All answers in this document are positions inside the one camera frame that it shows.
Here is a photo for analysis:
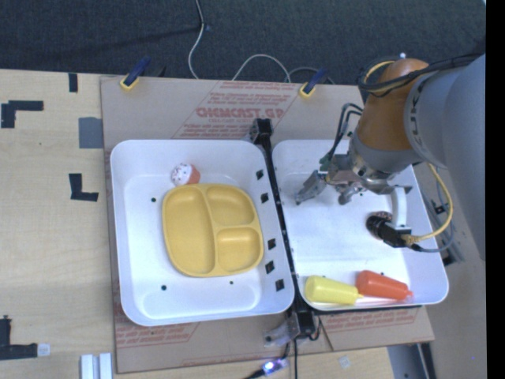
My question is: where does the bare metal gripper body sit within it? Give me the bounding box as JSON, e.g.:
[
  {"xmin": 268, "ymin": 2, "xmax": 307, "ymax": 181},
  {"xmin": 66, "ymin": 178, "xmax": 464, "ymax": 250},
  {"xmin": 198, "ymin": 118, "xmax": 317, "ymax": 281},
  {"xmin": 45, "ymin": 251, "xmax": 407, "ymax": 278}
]
[{"xmin": 324, "ymin": 152, "xmax": 396, "ymax": 191}]

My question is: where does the thin black rod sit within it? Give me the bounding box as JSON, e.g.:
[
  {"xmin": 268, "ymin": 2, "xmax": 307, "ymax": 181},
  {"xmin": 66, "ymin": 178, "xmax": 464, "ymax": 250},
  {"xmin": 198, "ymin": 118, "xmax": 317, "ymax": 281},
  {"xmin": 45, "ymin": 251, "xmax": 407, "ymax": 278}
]
[{"xmin": 260, "ymin": 131, "xmax": 311, "ymax": 325}]

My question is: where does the white plastic tray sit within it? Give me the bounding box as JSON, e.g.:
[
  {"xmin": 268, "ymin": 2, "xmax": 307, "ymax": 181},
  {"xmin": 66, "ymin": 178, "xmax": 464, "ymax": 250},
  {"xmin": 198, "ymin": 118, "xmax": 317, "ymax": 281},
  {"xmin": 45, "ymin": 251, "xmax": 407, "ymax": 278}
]
[
  {"xmin": 109, "ymin": 139, "xmax": 296, "ymax": 327},
  {"xmin": 271, "ymin": 139, "xmax": 450, "ymax": 312}
]

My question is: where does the orange squeeze bottle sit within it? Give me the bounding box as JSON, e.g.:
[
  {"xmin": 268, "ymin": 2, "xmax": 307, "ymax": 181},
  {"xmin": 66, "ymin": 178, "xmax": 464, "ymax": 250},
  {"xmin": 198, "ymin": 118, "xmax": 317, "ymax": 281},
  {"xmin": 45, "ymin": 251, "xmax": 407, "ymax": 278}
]
[{"xmin": 355, "ymin": 269, "xmax": 414, "ymax": 302}]

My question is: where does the yellow squeeze bottle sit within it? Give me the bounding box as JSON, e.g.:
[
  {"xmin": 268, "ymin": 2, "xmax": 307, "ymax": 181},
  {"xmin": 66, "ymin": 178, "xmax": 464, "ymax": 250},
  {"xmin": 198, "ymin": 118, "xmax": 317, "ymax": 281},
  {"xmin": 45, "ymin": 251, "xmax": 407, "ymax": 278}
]
[{"xmin": 304, "ymin": 275, "xmax": 365, "ymax": 306}]

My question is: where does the yellow divided plate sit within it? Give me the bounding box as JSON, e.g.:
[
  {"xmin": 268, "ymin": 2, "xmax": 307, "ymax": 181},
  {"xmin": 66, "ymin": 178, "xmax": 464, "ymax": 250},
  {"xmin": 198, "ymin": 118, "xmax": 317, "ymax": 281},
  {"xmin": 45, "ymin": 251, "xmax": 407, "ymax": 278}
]
[{"xmin": 161, "ymin": 183, "xmax": 265, "ymax": 279}]

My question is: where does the pink and white cupcake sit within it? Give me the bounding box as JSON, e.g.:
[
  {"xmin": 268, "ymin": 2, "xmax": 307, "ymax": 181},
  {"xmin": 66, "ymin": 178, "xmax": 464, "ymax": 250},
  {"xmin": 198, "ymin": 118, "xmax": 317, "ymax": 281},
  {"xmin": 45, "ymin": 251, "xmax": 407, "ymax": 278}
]
[{"xmin": 170, "ymin": 163, "xmax": 202, "ymax": 186}]

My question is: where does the brown cardboard board, red print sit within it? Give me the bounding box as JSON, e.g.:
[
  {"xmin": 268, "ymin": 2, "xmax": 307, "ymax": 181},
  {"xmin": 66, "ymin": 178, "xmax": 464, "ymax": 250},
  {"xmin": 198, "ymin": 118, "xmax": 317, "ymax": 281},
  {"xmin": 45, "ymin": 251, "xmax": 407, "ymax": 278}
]
[{"xmin": 99, "ymin": 75, "xmax": 436, "ymax": 374}]

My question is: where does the black cylinder on white bracket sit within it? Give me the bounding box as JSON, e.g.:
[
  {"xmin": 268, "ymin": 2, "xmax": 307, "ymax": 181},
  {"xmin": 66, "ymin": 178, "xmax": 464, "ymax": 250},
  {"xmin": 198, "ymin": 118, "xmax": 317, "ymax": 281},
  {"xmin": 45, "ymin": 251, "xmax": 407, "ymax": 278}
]
[{"xmin": 365, "ymin": 186, "xmax": 413, "ymax": 249}]

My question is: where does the black block with thin wires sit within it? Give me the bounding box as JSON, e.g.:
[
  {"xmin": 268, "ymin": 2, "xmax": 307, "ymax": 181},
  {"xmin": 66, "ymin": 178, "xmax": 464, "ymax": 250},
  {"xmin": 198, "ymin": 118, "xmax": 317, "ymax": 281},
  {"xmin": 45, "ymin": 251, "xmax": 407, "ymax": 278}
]
[
  {"xmin": 294, "ymin": 309, "xmax": 319, "ymax": 338},
  {"xmin": 250, "ymin": 118, "xmax": 274, "ymax": 146}
]

